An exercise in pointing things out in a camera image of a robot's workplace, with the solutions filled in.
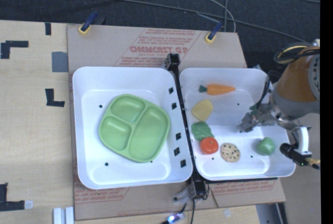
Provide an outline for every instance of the cookie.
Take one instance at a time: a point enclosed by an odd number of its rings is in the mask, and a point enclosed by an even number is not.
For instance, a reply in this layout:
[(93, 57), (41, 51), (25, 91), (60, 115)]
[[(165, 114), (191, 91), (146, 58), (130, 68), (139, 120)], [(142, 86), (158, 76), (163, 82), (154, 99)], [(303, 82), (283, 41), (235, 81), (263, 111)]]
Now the cookie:
[(223, 143), (221, 145), (221, 157), (226, 162), (235, 163), (240, 159), (239, 149), (232, 143)]

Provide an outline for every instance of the blue and yellow clamp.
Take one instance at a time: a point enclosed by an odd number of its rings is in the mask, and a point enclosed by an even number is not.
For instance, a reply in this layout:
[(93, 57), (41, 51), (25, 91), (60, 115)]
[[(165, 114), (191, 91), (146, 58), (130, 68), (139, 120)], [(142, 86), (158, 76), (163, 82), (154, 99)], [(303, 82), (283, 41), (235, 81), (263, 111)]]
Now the blue and yellow clamp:
[(91, 28), (91, 24), (94, 22), (94, 20), (97, 18), (97, 16), (98, 16), (98, 12), (93, 11), (89, 15), (87, 20), (79, 27), (79, 33), (82, 35), (85, 35), (86, 33), (88, 33), (88, 31)]
[(214, 39), (215, 39), (215, 35), (216, 35), (216, 33), (221, 29), (221, 27), (222, 27), (222, 23), (219, 22), (219, 23), (214, 27), (213, 31), (210, 32), (210, 33), (208, 33), (208, 34), (206, 35), (206, 37), (204, 38), (204, 40), (205, 40), (207, 43), (212, 43), (212, 42), (214, 41)]

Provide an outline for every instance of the wooden surface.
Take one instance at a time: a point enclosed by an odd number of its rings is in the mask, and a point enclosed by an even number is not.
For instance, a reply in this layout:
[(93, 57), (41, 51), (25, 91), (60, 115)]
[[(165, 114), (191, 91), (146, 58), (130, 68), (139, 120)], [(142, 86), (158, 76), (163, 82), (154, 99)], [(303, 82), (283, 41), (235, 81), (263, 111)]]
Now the wooden surface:
[[(52, 52), (67, 52), (66, 24), (0, 21), (0, 42), (29, 41), (0, 59), (0, 183), (7, 200), (32, 200), (33, 208), (0, 212), (0, 223), (52, 223), (52, 210), (73, 206), (68, 73), (52, 72)], [(46, 88), (65, 106), (46, 106)], [(259, 223), (255, 206), (196, 210), (193, 223)], [(189, 223), (191, 212), (180, 223)], [(75, 223), (161, 223), (169, 214)]]

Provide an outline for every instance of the yellow potato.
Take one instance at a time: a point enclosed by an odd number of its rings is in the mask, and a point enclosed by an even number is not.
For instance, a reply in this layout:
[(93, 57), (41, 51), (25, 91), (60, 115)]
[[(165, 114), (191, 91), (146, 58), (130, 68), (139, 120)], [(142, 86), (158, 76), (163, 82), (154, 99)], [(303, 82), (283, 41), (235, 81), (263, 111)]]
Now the yellow potato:
[(191, 113), (200, 121), (208, 119), (213, 111), (213, 103), (209, 99), (199, 101), (191, 110)]

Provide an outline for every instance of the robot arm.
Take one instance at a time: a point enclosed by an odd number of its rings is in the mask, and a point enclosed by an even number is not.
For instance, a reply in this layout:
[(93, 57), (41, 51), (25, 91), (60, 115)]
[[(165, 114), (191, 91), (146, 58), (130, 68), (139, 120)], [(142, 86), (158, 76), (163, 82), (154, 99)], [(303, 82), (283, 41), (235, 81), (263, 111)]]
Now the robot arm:
[[(296, 55), (285, 57), (290, 51)], [(319, 169), (318, 160), (308, 151), (308, 130), (295, 121), (309, 113), (320, 114), (320, 52), (318, 46), (295, 44), (278, 52), (274, 60), (288, 64), (273, 91), (270, 91), (268, 73), (262, 98), (250, 108), (239, 125), (240, 131), (249, 132), (256, 126), (278, 124), (291, 131), (296, 144), (282, 144), (280, 151), (298, 165), (311, 165)], [(262, 103), (268, 94), (269, 102)]]

